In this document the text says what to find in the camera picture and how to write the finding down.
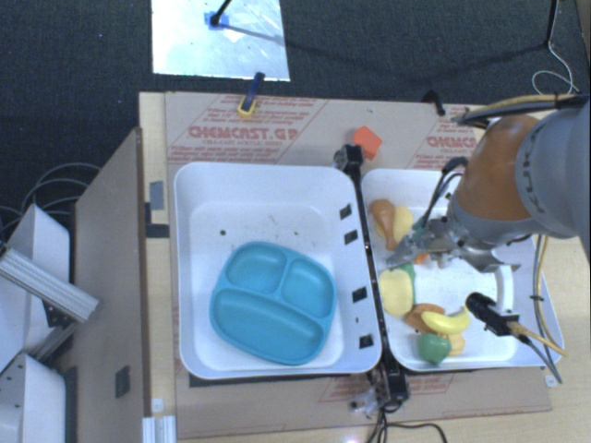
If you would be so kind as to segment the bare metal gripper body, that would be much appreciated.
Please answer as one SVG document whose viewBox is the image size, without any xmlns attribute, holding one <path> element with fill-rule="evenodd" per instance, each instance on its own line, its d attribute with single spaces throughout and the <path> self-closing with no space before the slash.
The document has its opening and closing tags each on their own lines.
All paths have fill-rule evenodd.
<svg viewBox="0 0 591 443">
<path fill-rule="evenodd" d="M 409 247 L 411 261 L 428 255 L 443 261 L 460 258 L 477 271 L 496 271 L 501 266 L 516 271 L 521 267 L 497 258 L 494 245 L 470 237 L 448 218 L 419 220 L 409 234 Z"/>
</svg>

